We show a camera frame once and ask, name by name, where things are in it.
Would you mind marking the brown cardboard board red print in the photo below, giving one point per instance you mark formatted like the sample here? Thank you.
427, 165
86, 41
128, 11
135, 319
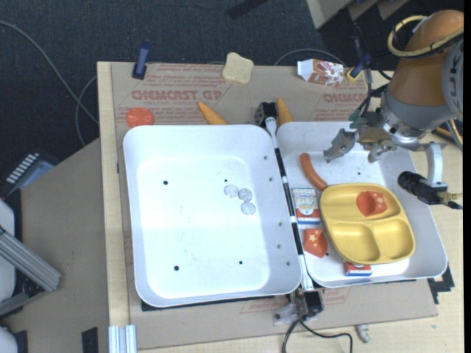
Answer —
235, 99

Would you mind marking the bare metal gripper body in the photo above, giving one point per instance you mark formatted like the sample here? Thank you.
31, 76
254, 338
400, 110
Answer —
375, 132

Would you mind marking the small white red blue carton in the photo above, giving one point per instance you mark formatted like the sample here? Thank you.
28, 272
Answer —
357, 269

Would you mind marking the red fries packet with stars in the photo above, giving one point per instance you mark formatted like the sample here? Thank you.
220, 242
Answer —
371, 203

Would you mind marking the orange carrot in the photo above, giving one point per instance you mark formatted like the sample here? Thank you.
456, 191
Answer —
211, 116
284, 112

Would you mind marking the white blue and orange carton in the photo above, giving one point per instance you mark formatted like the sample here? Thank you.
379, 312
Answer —
306, 208

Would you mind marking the white plastic tray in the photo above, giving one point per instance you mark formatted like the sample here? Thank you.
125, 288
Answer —
419, 256
206, 226

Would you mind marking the orange sausage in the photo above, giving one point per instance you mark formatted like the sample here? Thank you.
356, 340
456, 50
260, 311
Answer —
311, 171

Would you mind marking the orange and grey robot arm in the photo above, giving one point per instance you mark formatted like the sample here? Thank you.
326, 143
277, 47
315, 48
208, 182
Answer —
419, 75

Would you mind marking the red packet with star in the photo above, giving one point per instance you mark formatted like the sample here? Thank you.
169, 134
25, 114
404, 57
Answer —
314, 243

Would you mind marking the thin black and white rod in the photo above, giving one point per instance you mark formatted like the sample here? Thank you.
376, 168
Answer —
289, 197

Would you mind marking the beige bread slice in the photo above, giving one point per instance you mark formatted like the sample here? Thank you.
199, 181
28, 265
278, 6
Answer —
237, 68

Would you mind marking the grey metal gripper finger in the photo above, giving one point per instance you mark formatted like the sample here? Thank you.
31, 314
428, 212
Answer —
376, 153
340, 145

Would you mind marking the yellow divided plate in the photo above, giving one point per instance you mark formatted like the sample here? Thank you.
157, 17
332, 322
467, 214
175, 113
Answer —
368, 237

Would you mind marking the clear round disc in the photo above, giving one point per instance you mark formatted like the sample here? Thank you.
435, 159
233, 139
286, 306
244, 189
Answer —
245, 194
231, 190
248, 208

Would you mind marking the black cylinder on white bracket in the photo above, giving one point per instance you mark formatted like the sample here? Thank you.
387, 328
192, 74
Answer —
423, 188

